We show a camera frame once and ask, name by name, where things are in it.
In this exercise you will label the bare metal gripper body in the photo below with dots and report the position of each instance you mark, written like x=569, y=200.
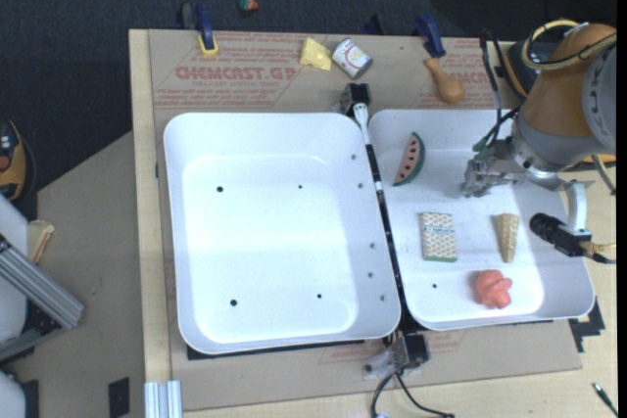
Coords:
x=507, y=169

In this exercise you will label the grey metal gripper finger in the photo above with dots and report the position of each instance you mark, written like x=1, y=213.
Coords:
x=485, y=188
x=470, y=181

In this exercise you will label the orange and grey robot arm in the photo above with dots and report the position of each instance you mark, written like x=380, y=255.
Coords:
x=563, y=98

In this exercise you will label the beige waffle cone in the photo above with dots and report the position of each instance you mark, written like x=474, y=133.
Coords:
x=507, y=232

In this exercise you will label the toy watermelon slice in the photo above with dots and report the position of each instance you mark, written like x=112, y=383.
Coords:
x=410, y=161

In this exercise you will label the small patterned carton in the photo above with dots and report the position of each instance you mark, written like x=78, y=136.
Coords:
x=438, y=237

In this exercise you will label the white plastic tray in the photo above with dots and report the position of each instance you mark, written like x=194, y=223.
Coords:
x=274, y=230
x=470, y=269

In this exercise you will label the thin black and white rod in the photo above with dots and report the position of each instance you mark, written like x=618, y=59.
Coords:
x=378, y=181

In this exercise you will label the brown toy chicken drumstick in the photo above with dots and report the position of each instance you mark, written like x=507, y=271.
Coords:
x=448, y=85

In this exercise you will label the small white can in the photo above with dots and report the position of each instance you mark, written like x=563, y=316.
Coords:
x=352, y=58

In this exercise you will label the yellow cheese wedge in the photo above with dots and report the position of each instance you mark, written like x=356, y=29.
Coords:
x=316, y=55

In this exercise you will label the brown cardboard board red print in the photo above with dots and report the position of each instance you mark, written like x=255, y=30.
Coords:
x=245, y=78

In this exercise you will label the red toy strawberry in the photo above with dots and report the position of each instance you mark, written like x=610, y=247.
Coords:
x=248, y=3

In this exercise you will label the toy sandwich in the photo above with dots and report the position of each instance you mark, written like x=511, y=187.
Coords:
x=40, y=237

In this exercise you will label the black cylinder on white bracket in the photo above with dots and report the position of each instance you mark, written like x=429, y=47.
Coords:
x=558, y=232

